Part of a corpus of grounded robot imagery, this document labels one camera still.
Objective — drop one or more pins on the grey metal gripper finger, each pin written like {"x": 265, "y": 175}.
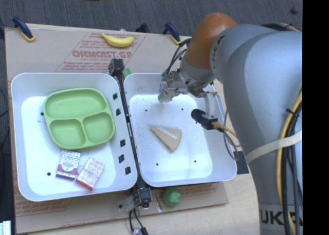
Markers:
{"x": 162, "y": 95}
{"x": 172, "y": 95}

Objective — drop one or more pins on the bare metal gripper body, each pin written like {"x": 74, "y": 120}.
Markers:
{"x": 177, "y": 82}

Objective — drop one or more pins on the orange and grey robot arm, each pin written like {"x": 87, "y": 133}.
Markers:
{"x": 257, "y": 79}

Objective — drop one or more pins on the tan triangular sandwich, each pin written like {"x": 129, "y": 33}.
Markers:
{"x": 169, "y": 137}

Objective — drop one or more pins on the thin black and white rod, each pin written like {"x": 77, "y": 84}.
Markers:
{"x": 129, "y": 131}

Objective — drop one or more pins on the yellow banana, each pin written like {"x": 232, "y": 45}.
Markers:
{"x": 119, "y": 41}

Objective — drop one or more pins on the white plastic tray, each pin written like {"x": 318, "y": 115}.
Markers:
{"x": 38, "y": 167}
{"x": 185, "y": 167}

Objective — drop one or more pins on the green divided plate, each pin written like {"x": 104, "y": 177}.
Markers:
{"x": 77, "y": 110}

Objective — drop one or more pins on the green round toy fruit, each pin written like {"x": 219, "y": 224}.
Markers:
{"x": 171, "y": 197}

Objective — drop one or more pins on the orange and white carton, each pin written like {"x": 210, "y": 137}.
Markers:
{"x": 90, "y": 173}

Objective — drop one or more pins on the maroon and white carton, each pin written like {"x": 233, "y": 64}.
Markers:
{"x": 68, "y": 164}

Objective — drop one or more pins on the brown cardboard board red print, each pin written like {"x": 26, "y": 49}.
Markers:
{"x": 51, "y": 54}

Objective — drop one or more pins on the small dark purple round object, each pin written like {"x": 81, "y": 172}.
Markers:
{"x": 294, "y": 10}

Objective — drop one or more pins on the black cylinder on white bracket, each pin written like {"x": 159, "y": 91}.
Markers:
{"x": 203, "y": 118}

